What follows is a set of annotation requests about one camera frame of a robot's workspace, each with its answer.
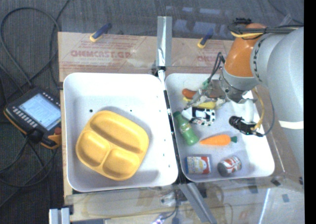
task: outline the toy soda bottle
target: toy soda bottle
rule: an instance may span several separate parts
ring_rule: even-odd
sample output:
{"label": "toy soda bottle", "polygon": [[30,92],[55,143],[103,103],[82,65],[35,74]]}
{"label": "toy soda bottle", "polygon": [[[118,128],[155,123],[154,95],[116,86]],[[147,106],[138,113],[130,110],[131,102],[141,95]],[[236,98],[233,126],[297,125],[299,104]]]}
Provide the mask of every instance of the toy soda bottle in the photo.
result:
{"label": "toy soda bottle", "polygon": [[177,120],[178,129],[185,139],[187,145],[192,146],[199,141],[199,138],[194,133],[190,123],[185,120],[179,111],[173,113],[173,117]]}

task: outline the soda can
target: soda can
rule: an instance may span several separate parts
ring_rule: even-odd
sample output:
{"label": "soda can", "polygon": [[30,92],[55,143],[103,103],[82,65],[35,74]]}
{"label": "soda can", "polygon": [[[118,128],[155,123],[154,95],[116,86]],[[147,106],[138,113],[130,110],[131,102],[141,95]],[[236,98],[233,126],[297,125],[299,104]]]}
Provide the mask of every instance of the soda can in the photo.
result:
{"label": "soda can", "polygon": [[223,177],[228,177],[241,169],[241,161],[237,156],[232,156],[217,164],[217,170]]}

